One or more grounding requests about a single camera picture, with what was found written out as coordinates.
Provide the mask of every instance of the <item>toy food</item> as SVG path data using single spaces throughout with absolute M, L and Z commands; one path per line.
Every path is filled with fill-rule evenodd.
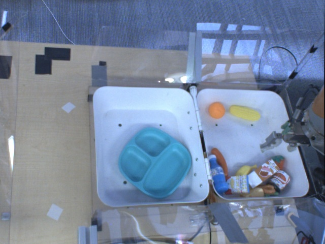
M 248 176 L 231 176 L 227 180 L 229 189 L 233 193 L 249 193 Z
M 230 114 L 245 119 L 249 121 L 257 121 L 260 119 L 261 115 L 259 112 L 257 112 L 254 109 L 244 107 L 244 106 L 238 106 L 238 105 L 232 105 L 229 108 Z
M 225 108 L 220 102 L 214 102 L 209 106 L 209 114 L 213 118 L 222 118 L 225 114 Z
M 252 188 L 260 185 L 280 170 L 278 164 L 283 164 L 284 157 L 276 156 L 275 158 L 276 162 L 271 158 L 248 175 L 249 185 Z
M 222 167 L 217 163 L 217 158 L 215 155 L 210 155 L 208 159 L 210 163 L 214 188 L 219 194 L 223 194 L 228 190 L 228 184 L 225 181 L 224 171 Z
M 290 182 L 290 176 L 284 171 L 277 171 L 276 174 L 270 179 L 269 185 L 272 185 L 274 189 L 279 193 Z
M 228 166 L 222 153 L 218 149 L 213 148 L 211 154 L 217 157 L 217 163 L 222 167 L 225 177 L 228 177 Z
M 256 169 L 257 165 L 249 166 L 244 165 L 236 172 L 235 176 L 248 175 L 253 169 Z
M 262 185 L 262 186 L 258 186 L 257 188 L 261 188 L 263 190 L 264 196 L 279 194 L 272 185 Z
M 241 194 L 243 197 L 264 197 L 264 191 L 260 187 L 250 189 L 249 194 Z

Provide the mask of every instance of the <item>blue bottle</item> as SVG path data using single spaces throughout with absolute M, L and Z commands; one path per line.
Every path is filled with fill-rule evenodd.
M 210 155 L 208 159 L 210 163 L 211 176 L 213 179 L 214 188 L 219 194 L 223 194 L 228 190 L 228 184 L 225 181 L 225 175 L 223 169 L 217 163 L 217 158 L 215 155 Z

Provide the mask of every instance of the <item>white bin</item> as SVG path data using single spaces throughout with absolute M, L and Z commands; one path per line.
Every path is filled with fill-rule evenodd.
M 265 153 L 259 148 L 273 130 L 279 130 L 288 120 L 284 102 L 277 94 L 258 90 L 204 89 L 198 93 L 197 100 L 207 154 L 213 147 L 218 148 L 226 159 L 229 175 L 234 175 L 242 165 L 259 166 L 272 156 L 283 155 L 284 170 L 291 176 L 291 181 L 279 196 L 267 198 L 307 194 L 308 179 L 298 150 L 288 152 L 284 143 Z M 213 119 L 208 114 L 208 107 L 217 101 L 226 109 L 231 105 L 254 108 L 261 113 L 261 119 L 252 123 L 229 113 L 221 119 Z M 178 88 L 101 87 L 93 96 L 93 109 L 97 193 L 104 204 L 121 207 L 197 203 L 208 196 L 198 122 L 188 92 Z M 178 189 L 165 199 L 153 199 L 132 184 L 124 184 L 125 178 L 118 169 L 118 158 L 124 146 L 146 127 L 165 131 L 191 153 L 190 171 Z M 222 198 L 250 200 L 231 195 L 222 195 Z

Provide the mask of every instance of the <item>blue plate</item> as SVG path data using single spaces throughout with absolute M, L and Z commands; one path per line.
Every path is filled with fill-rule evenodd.
M 184 180 L 191 164 L 191 155 L 186 147 L 156 128 L 138 132 L 118 160 L 124 177 L 156 199 L 171 195 Z

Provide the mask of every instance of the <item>toy orange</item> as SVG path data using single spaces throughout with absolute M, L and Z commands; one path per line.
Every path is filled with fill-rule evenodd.
M 220 102 L 214 102 L 209 106 L 209 114 L 213 118 L 222 118 L 225 114 L 225 108 Z

